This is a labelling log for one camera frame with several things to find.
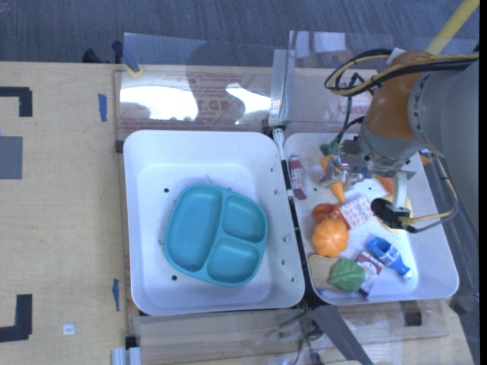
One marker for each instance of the orange carrot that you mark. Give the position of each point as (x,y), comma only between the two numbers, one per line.
(338,191)

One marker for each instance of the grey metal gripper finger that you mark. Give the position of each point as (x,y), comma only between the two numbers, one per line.
(329,177)
(354,178)

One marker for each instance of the white plastic tray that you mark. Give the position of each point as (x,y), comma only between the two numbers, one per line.
(152,150)
(430,272)

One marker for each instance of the green lettuce leaf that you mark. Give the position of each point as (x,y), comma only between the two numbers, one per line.
(346,276)

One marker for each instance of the orange pumpkin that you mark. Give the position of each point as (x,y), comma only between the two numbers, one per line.
(330,238)

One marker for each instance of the orange toy food piece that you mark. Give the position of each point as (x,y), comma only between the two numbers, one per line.
(426,159)
(386,183)

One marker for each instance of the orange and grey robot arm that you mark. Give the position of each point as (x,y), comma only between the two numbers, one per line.
(437,105)

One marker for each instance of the blue bottle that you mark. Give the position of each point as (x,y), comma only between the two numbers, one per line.
(388,255)

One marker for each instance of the orange and white carton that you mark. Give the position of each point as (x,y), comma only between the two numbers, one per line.
(357,211)

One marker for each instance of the brown bread slice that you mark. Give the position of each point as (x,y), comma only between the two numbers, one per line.
(317,270)

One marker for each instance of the blue divided plate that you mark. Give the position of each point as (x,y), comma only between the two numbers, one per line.
(198,226)

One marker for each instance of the red and white carton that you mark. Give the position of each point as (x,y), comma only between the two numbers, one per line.
(372,270)

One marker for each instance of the dark red bottle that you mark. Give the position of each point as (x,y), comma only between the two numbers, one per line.
(297,177)

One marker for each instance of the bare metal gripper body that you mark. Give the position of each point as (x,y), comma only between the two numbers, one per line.
(374,165)

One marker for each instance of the black cylinder on white bracket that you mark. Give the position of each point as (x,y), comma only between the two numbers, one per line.
(390,211)

